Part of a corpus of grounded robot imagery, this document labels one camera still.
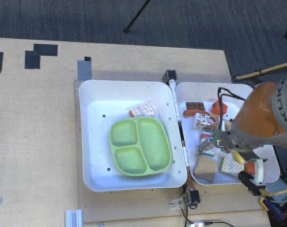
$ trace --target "green plate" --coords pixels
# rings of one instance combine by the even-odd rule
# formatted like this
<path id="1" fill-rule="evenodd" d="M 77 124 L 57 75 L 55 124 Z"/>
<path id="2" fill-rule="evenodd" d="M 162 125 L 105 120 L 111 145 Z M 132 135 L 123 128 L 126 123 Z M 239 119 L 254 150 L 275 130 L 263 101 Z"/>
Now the green plate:
<path id="1" fill-rule="evenodd" d="M 167 133 L 157 119 L 133 117 L 115 122 L 109 132 L 117 168 L 129 176 L 164 171 L 172 162 Z"/>

